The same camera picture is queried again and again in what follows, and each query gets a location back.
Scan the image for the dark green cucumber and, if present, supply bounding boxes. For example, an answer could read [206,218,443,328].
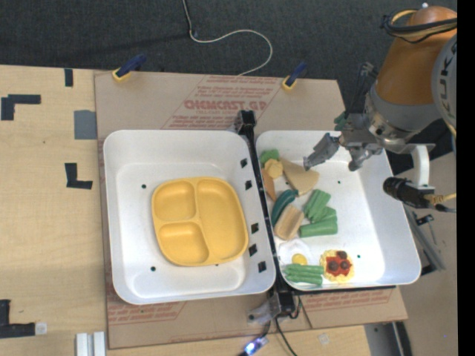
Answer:
[271,188,300,227]

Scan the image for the white plastic tray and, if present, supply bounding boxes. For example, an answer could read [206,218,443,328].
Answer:
[255,129,422,291]
[102,129,277,306]

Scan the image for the green asparagus bundle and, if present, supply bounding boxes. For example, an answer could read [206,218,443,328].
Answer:
[303,188,332,223]

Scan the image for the black cylinder on white bracket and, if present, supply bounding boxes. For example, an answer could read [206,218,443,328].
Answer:
[382,145,436,210]

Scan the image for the white fried egg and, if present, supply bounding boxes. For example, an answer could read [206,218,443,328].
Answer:
[278,238,313,268]

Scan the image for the thin black rod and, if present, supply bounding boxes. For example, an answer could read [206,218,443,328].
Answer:
[243,131,287,296]

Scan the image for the green beans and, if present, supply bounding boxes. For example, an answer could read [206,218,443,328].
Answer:
[283,263,325,287]

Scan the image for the yellow divided plate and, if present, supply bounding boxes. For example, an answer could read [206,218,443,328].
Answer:
[151,177,249,267]

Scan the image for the yellow spaghetti with meatballs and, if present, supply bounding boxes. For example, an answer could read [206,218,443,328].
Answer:
[318,249,355,284]

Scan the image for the green celery piece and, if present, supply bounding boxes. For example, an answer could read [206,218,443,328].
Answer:
[298,206,339,239]

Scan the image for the tan bread loaf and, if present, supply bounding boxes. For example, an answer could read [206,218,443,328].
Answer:
[273,203,305,241]

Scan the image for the tan bread slice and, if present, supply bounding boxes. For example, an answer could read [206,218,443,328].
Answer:
[278,156,321,197]

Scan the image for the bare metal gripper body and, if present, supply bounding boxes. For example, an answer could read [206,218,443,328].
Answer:
[338,111,437,155]

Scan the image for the orange carrot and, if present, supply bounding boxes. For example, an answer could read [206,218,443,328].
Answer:
[261,167,278,202]

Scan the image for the green broccoli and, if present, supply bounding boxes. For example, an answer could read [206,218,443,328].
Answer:
[258,148,281,166]

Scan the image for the brown cardboard board red print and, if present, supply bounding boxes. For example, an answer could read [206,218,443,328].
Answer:
[93,70,409,350]

